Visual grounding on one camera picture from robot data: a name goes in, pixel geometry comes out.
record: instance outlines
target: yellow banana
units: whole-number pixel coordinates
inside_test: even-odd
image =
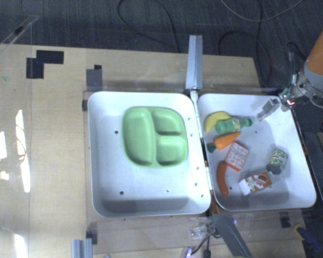
[[[231,118],[231,116],[227,112],[224,112],[224,111],[215,112],[215,113],[210,114],[206,118],[205,123],[203,125],[205,132],[208,133],[219,120],[227,120],[230,118]]]

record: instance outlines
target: green bottle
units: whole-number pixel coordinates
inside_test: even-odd
[[[249,127],[252,125],[252,121],[249,118],[238,119],[230,118],[228,120],[219,120],[215,124],[215,130],[219,135],[224,135],[226,133],[233,133],[240,131],[244,126]]]

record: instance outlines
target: wooden table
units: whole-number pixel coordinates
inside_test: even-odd
[[[36,50],[63,51],[64,64],[45,64],[43,80],[26,79],[26,58],[35,58]],[[0,224],[12,227],[12,230],[1,228],[0,257],[16,257],[12,234],[18,232],[28,242],[29,257],[38,258],[71,257],[72,240],[85,238],[86,169],[81,103],[86,90],[86,69],[93,69],[94,65],[102,66],[104,80],[110,87],[121,85],[122,81],[128,88],[134,85],[182,87],[187,55],[12,45],[0,56],[0,112],[3,112],[0,126],[2,129],[9,127],[13,133],[16,125],[12,118],[24,107],[26,153],[30,158],[31,175],[30,193],[22,190],[14,193],[18,186],[12,193],[13,180],[9,183],[0,180],[3,192],[0,202],[10,196],[9,201],[0,206],[5,209],[0,210]],[[259,87],[251,58],[205,55],[203,80],[208,87]],[[6,137],[6,145],[11,144],[11,147],[0,166],[4,161],[9,165],[10,150],[13,146],[16,148],[15,142],[15,137]],[[16,180],[19,180],[20,171],[16,169],[12,173],[18,173]],[[285,232],[271,226],[273,229],[263,228],[263,232]],[[288,228],[283,234],[283,240],[248,242],[247,245],[255,257],[305,257],[302,243],[295,239],[292,230]],[[231,257],[222,239],[220,242],[212,240],[212,243],[212,257]],[[178,258],[181,250],[111,253],[111,257]]]

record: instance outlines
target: toy carrot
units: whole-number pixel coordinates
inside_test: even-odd
[[[231,134],[223,135],[222,137],[216,138],[213,144],[209,145],[208,151],[211,153],[214,152],[215,149],[224,149],[226,146],[229,146],[232,142],[235,141],[236,138],[240,135],[240,132],[234,132]]]

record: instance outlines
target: red and white box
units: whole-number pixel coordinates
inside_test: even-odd
[[[234,142],[226,156],[225,163],[236,171],[240,171],[247,158],[249,150],[244,146]]]

